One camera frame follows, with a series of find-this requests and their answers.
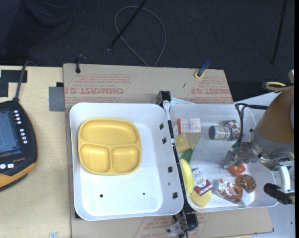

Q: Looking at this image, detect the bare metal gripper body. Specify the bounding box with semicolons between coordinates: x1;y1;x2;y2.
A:
236;141;293;171

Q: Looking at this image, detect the orange cube with yellow star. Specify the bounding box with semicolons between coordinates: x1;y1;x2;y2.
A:
227;162;247;178

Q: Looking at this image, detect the white plastic tray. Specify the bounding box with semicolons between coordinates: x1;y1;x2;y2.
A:
168;102;281;213
69;102;185;222

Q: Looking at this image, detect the brown doughnut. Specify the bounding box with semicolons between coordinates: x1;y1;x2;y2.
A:
236;174;257;194

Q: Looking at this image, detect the small can with grey lid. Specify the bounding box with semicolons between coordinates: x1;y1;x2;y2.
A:
208;125;232;141

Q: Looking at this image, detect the white can with red print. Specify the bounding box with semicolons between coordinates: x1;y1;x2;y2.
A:
223;119;242;140

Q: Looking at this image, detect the brown and white carton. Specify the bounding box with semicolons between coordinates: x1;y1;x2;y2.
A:
212;178;253;206

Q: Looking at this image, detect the red and white carton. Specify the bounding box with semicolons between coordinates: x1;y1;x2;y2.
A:
190;168;214;196

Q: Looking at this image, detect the green toy vegetable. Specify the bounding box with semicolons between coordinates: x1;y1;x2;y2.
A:
180;147;195;164

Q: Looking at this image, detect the yellow banana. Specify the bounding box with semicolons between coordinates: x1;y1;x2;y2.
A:
179;157;195;196

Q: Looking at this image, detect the yellow cheese wedge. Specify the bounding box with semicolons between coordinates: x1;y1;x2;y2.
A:
174;133;195;154

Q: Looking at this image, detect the yellow round sponge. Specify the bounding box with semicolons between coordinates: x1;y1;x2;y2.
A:
189;189;213;208

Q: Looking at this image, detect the orange and white packet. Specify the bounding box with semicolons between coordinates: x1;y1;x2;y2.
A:
177;118;202;135

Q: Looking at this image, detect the thin black and white rod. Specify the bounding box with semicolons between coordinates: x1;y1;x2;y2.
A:
162;99;191;214

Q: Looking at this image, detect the white paper label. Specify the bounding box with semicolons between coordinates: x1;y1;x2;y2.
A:
169;97;192;107

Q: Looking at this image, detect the brown cardboard board red print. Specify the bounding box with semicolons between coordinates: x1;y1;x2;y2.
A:
62;63;275;238

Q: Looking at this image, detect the yellow divided plate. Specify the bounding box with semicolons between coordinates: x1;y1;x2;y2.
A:
77;118;142;176

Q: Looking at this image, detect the person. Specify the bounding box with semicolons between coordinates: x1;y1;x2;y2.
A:
0;0;82;64

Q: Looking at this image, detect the black cylinder on white bracket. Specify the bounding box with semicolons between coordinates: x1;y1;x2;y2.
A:
263;165;295;205

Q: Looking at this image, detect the black block with thin wires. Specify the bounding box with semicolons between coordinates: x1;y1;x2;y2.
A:
156;90;172;106
173;211;199;233

